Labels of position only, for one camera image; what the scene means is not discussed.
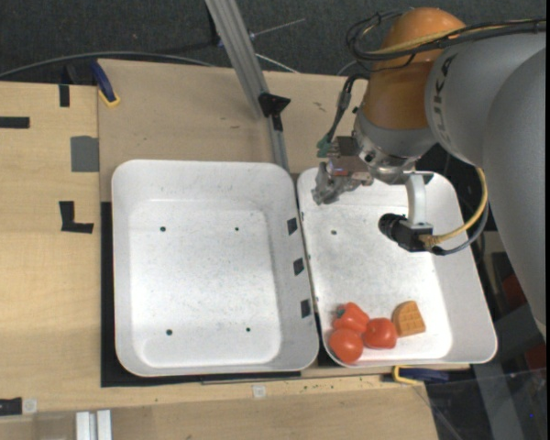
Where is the tan waffle piece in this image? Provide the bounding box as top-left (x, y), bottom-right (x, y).
top-left (390, 300), bottom-right (427, 338)

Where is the red bell pepper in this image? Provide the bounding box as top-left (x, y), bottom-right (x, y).
top-left (333, 302), bottom-right (370, 335)

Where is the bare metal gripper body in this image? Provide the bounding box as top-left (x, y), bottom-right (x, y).
top-left (324, 135), bottom-right (417, 189)

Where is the white plastic tray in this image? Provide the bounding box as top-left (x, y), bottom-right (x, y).
top-left (110, 158), bottom-right (321, 379)
top-left (296, 166), bottom-right (500, 369)

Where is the red tomato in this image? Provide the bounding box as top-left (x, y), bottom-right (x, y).
top-left (327, 328), bottom-right (365, 365)
top-left (362, 317), bottom-right (399, 351)

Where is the black cylinder on white bracket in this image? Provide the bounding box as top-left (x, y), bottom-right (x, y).
top-left (377, 172), bottom-right (435, 254)

